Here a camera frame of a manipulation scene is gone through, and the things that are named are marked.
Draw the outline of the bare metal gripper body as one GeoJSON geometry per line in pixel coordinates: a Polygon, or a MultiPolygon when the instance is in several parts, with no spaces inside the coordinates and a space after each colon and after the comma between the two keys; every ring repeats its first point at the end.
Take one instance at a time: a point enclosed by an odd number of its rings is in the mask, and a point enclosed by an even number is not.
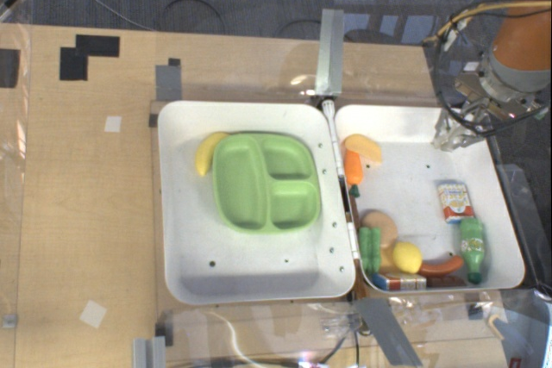
{"type": "Polygon", "coordinates": [[[460,74],[455,80],[455,88],[465,97],[461,115],[469,122],[481,122],[484,115],[492,115],[501,122],[517,122],[523,117],[541,119],[546,115],[546,105],[539,103],[534,95],[516,97],[511,90],[487,91],[475,72],[460,74]]]}

